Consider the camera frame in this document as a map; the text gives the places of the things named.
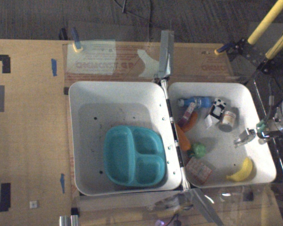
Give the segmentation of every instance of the yellow banana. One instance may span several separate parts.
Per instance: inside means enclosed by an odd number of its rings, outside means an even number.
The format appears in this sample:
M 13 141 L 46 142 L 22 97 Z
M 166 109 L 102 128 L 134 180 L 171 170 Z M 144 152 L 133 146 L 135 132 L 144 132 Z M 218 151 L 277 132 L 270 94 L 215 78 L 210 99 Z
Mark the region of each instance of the yellow banana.
M 241 169 L 230 176 L 226 176 L 226 179 L 235 182 L 241 182 L 249 177 L 252 170 L 253 170 L 253 162 L 249 157 L 246 157 L 243 161 Z

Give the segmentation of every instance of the can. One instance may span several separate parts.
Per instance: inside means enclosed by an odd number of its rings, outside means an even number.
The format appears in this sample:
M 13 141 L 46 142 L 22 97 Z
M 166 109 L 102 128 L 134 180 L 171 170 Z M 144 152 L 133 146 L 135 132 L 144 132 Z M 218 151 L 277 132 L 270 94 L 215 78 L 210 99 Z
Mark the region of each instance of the can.
M 219 129 L 224 132 L 231 132 L 236 120 L 236 114 L 231 111 L 225 111 L 222 114 Z
M 190 119 L 194 109 L 195 109 L 195 103 L 191 102 L 189 107 L 186 109 L 186 111 L 184 112 L 183 117 L 179 120 L 179 122 L 177 123 L 179 125 L 179 127 L 184 126 L 188 120 Z

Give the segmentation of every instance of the yellow pole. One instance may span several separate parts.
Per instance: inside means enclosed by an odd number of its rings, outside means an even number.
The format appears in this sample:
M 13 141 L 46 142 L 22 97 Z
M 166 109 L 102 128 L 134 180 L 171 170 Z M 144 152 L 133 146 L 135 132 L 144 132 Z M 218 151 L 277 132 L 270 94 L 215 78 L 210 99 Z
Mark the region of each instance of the yellow pole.
M 251 45 L 254 45 L 258 39 L 263 35 L 266 29 L 270 26 L 270 24 L 275 20 L 275 18 L 281 13 L 283 10 L 283 0 L 278 0 L 275 5 L 270 9 L 268 14 L 262 20 L 262 22 L 258 25 L 252 35 L 249 37 L 247 42 Z
M 273 59 L 283 49 L 283 35 L 277 43 L 265 54 L 267 59 Z

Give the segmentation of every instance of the water bottle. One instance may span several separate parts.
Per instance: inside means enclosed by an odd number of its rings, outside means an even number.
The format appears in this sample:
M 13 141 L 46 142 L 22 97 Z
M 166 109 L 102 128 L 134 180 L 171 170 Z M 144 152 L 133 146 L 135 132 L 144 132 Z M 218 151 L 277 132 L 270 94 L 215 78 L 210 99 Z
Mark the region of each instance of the water bottle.
M 190 103 L 194 102 L 196 104 L 195 108 L 210 108 L 212 106 L 212 101 L 209 97 L 191 97 L 190 99 L 179 99 L 178 106 L 184 107 L 189 106 Z

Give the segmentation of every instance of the clear plastic panel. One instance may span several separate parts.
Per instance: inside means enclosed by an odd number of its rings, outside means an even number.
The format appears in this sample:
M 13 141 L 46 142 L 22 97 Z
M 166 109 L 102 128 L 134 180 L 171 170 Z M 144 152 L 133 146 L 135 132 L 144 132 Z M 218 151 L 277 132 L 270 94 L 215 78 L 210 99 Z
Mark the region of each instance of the clear plastic panel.
M 152 81 L 158 73 L 160 42 L 112 38 L 81 40 L 80 43 L 83 47 L 80 52 L 75 51 L 73 42 L 64 46 L 66 87 L 77 81 Z M 169 84 L 178 81 L 237 82 L 250 77 L 251 73 L 234 72 L 226 53 L 218 56 L 214 53 L 221 46 L 175 43 L 174 70 Z
M 176 220 L 181 225 L 283 226 L 283 184 L 219 187 L 202 192 L 202 196 L 191 189 L 184 193 L 168 191 L 109 198 L 81 196 L 75 200 L 83 226 L 166 226 L 175 225 Z

